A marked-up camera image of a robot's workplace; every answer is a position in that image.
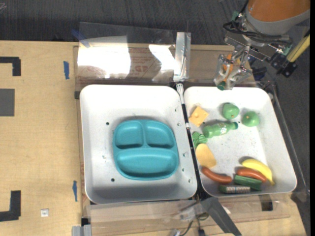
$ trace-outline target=gray square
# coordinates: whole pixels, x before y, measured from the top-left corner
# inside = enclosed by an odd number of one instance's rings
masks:
[[[14,89],[0,88],[0,116],[14,116]]]

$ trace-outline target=cheese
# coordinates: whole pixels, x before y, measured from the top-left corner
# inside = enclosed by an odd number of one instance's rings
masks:
[[[206,111],[198,106],[189,117],[189,121],[199,127],[208,115]]]

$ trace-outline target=hot dog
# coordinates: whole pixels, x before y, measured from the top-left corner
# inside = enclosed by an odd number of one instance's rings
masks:
[[[267,181],[267,178],[260,173],[259,171],[250,169],[250,168],[240,168],[236,175],[242,176],[242,177],[251,177],[255,178],[257,180],[262,181],[263,183]]]
[[[212,172],[211,170],[209,170],[207,167],[202,167],[201,172],[208,178],[210,178],[211,180],[215,181],[215,182],[219,182],[219,183],[231,183],[232,182],[232,178],[230,176],[222,176],[219,174],[216,174],[214,172]]]

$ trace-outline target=green ball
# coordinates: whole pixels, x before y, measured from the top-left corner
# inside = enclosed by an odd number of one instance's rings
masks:
[[[232,103],[225,103],[223,106],[223,117],[227,120],[234,119],[240,113],[240,109]]]
[[[259,116],[254,111],[247,112],[242,118],[242,124],[247,127],[254,127],[259,124]]]

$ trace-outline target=wooden table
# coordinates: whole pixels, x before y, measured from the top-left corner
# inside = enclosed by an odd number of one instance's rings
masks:
[[[0,236],[69,236],[72,226],[81,224],[75,47],[75,42],[0,41],[0,57],[19,57],[22,64],[22,75],[12,76],[12,65],[0,63],[0,89],[15,89],[14,116],[0,117],[0,211],[9,210],[11,191],[21,191],[21,216],[0,222]],[[192,51],[191,65],[212,60],[211,48],[218,47],[192,46],[199,51]],[[64,61],[69,64],[69,79]],[[243,235],[305,235],[296,204],[288,199],[287,207],[289,217],[236,226]],[[41,216],[42,209],[49,209],[49,216]],[[222,233],[215,225],[205,231]],[[187,235],[197,235],[196,229]]]

